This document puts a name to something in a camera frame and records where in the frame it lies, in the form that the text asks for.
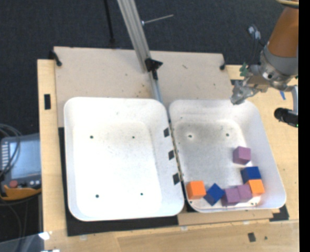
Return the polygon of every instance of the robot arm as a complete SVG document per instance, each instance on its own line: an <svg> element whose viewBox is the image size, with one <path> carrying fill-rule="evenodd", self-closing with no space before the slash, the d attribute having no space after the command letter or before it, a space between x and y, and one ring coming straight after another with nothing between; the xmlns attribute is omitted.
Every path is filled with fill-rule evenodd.
<svg viewBox="0 0 310 252"><path fill-rule="evenodd" d="M259 64L248 67L243 65L241 75L244 79L237 80L234 84L230 98L233 104L243 103L246 98L258 92L266 92L269 87L292 92L294 105L295 101L298 104L298 87L287 84L298 76L299 0L277 1L286 8L280 15L267 45L261 51ZM255 28L250 33L255 39L260 36ZM279 117L280 112L282 111L277 112L277 116L275 112L275 116L284 121ZM290 110L290 113L297 116L295 118L298 120L297 106L296 110Z"/></svg>

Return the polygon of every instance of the blue cube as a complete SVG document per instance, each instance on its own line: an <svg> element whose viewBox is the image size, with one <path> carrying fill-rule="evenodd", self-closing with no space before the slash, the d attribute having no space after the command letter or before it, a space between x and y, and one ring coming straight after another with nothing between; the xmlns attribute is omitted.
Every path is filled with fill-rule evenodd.
<svg viewBox="0 0 310 252"><path fill-rule="evenodd" d="M241 176L244 184L248 180L261 179L260 170L257 166L245 167L241 170Z"/></svg>
<svg viewBox="0 0 310 252"><path fill-rule="evenodd" d="M208 189L204 199L213 206L223 197L224 194L224 190L222 190L216 183L214 183L213 186Z"/></svg>

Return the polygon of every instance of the white object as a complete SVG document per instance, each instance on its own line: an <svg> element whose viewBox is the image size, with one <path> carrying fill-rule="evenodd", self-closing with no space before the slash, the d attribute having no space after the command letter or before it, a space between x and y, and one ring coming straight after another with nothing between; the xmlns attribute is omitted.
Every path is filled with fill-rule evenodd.
<svg viewBox="0 0 310 252"><path fill-rule="evenodd" d="M249 101L178 100L170 105L170 118L178 160L185 184L202 180L206 190L214 183L222 189L242 185L240 170L258 166L265 193L235 206L221 201L211 206L205 199L189 201L198 212L273 209L284 205L286 194L258 109ZM251 149L246 165L233 163L237 146Z"/></svg>
<svg viewBox="0 0 310 252"><path fill-rule="evenodd" d="M82 221L173 216L184 206L165 107L86 98L64 108L69 209Z"/></svg>

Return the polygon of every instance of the black floor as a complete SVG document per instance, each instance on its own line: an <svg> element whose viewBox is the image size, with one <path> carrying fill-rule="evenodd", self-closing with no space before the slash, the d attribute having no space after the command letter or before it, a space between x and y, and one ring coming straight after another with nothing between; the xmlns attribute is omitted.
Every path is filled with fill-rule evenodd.
<svg viewBox="0 0 310 252"><path fill-rule="evenodd" d="M275 0L135 0L140 17L174 17L144 27L151 50L222 53L228 64L252 54L247 27L265 43L283 10ZM132 49L116 0L108 0L114 47ZM106 48L111 35L103 0L0 0L0 123L39 131L37 59L54 46ZM38 199L0 207L0 242L40 231Z"/></svg>

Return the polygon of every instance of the wooden table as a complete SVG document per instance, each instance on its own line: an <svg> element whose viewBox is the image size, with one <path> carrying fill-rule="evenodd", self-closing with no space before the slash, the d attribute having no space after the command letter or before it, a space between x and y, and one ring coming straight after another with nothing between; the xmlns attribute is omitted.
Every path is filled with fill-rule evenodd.
<svg viewBox="0 0 310 252"><path fill-rule="evenodd" d="M275 248L278 251L299 250L298 129L280 123L274 118L273 111L276 108L292 108L291 95L287 94L289 98L284 101L279 92L274 89L269 89L267 93L258 94L249 100L260 111L286 190L286 209L289 220L270 222L269 219L280 212L278 209L220 212L206 216L183 210L178 215L179 225L174 227L67 236L58 136L58 127L62 125L58 113L61 106L58 106L58 104L62 105L63 100L66 100L66 98L61 99L60 97L66 95L67 89L62 93L58 90L60 89L60 83L66 85L65 81L61 82L58 77L62 76L61 72L64 71L68 74L80 71L85 77L88 72L94 70L93 68L100 67L102 69L104 65L106 66L98 74L107 74L104 71L109 71L108 68L114 70L114 66L107 66L117 57L126 72L125 74L131 74L128 73L129 70L130 72L137 71L138 63L135 53L130 50L56 47L55 51L63 63L62 67L57 67L53 60L38 60L43 227L44 231L48 232L50 236L45 241L46 249L60 249L61 251L70 252L80 250L123 252L210 251L211 249L215 251L275 251ZM96 55L97 52L100 53L101 58L94 62L90 57ZM185 74L188 77L191 72L204 74L205 68L207 68L206 71L213 77L211 85L210 83L200 83L199 85L187 80L182 81L181 84L192 85L201 90L199 99L227 98L231 92L230 79L240 78L239 66L227 66L224 71L219 71L219 66L223 62L221 54L154 51L152 56L154 59L163 61L165 65L168 65L167 67L163 66L159 71L164 80L168 77L167 72L177 74L179 71L180 74ZM164 104L168 104L171 99L174 99L174 97L170 97L171 93L166 93L170 87L165 87L164 83L160 83L160 87L163 88L164 98L167 98ZM91 90L93 89L86 90L86 93L89 92L90 96L92 96ZM84 93L83 89L78 92L80 94ZM138 94L130 94L127 90L123 92L126 97L139 96ZM94 94L102 95L97 90L94 91ZM144 89L140 97L151 97L151 92ZM46 104L47 99L50 99L51 106Z"/></svg>

